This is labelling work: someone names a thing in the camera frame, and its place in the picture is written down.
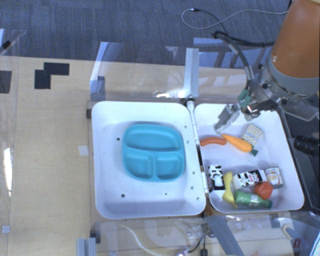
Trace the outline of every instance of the small can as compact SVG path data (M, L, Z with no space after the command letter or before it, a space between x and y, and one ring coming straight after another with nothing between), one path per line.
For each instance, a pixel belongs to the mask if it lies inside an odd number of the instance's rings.
M264 170L264 173L274 189L281 188L284 185L280 175L279 167L270 167Z

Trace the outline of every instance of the red tomato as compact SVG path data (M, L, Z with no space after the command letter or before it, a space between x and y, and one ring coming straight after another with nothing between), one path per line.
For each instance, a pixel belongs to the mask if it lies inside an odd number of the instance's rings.
M269 181L261 182L254 187L254 192L264 200L271 197L273 190L274 187L269 183Z

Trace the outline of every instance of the white cable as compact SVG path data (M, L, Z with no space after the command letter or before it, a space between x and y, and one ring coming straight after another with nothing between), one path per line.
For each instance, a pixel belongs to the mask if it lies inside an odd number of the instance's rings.
M194 30L206 30L206 29L209 29L209 28L212 28L222 22L225 22L226 20L230 19L231 17L237 15L237 14L240 14L240 13L244 13L244 12L257 12L257 13L264 13L264 14L275 14L275 15L282 15L282 14L286 14L288 12L288 10L286 11L283 11L283 12L272 12L272 11L265 11L265 10L253 10L253 9L245 9L245 10L240 10L238 12L235 12L234 14L230 15L229 17L226 17L225 19L215 23L215 24L212 24L212 25L209 25L209 26L205 26L205 27L194 27L194 26L191 26L189 25L188 23L186 23L185 19L184 19L184 15L186 12L194 12L194 9L187 9L187 10L184 10L182 15L181 15L181 19L182 19L182 22L189 28L191 29L194 29Z
M138 246L139 246L142 250L144 250L145 252L147 252L147 253L149 253L149 254L151 254L151 255L153 255L153 256L162 256L162 255L160 255L160 254L158 254L158 253L155 253L155 252L149 250L148 248L144 247L143 244L140 242L140 240L139 240L138 236L136 235L136 233L135 233L130 227L127 227L127 226L122 225L122 224L117 224L117 225L119 225L119 226L121 226L121 227L129 230L130 233L133 235L136 243L138 244Z

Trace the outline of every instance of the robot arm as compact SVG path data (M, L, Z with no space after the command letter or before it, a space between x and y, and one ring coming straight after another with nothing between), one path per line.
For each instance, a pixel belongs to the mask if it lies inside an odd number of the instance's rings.
M305 101L319 91L319 49L320 1L294 0L262 66L260 82L250 84L249 97L241 96L237 105L225 108L216 131L227 127L239 110L248 120L276 108L306 121L319 117L319 109Z

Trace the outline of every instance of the small box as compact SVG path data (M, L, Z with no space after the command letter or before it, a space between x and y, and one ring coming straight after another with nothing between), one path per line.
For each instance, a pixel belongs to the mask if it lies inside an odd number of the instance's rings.
M208 184L209 193L214 191L224 191L225 183L224 183L224 175L222 173L221 165L212 164L209 165L205 170L206 180Z
M233 176L232 184L235 190L250 188L260 182L267 182L264 170L250 170Z

